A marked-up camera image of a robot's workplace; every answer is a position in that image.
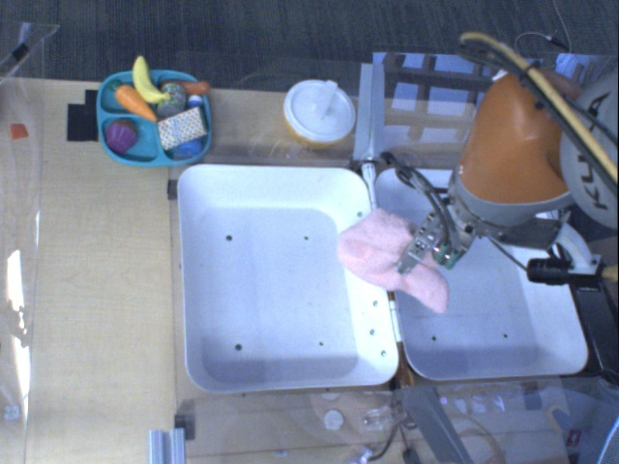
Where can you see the orange carrot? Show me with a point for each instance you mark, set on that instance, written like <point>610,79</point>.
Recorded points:
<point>134,102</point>

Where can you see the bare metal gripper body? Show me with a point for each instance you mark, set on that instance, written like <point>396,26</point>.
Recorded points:
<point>435,232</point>

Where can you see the small grey can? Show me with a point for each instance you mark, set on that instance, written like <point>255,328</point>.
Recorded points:
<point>171,102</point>

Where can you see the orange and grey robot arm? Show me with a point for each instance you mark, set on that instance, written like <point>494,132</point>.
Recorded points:
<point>512,143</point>

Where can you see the white patterned carton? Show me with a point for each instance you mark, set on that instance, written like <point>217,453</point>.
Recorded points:
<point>183,127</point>

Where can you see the blue divided plate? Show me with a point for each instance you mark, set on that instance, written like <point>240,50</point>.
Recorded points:
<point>145,153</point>

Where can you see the black cylinder on white bracket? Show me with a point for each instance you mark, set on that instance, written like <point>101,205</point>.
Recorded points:
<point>549,270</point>

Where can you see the yellow bowl with white lid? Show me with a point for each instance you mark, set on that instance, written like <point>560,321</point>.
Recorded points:
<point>319,111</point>

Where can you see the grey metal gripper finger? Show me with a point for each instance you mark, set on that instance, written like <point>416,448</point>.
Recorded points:
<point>410,263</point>

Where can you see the white plastic tray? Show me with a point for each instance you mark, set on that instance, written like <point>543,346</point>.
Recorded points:
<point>271,283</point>
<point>488,317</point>

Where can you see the blue round can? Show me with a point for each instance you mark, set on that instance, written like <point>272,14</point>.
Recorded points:
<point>189,149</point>

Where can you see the clear plastic bottle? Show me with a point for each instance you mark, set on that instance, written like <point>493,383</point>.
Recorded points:
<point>382,417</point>

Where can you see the yellow banana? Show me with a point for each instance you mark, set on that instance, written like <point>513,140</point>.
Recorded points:
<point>143,82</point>

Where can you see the orange sausage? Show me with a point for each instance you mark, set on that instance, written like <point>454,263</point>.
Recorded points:
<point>197,87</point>

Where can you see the blue and white bottle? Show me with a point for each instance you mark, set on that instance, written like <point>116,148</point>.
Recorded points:
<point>195,101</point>

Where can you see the pink cloth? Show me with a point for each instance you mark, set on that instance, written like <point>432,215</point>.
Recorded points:
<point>372,249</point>

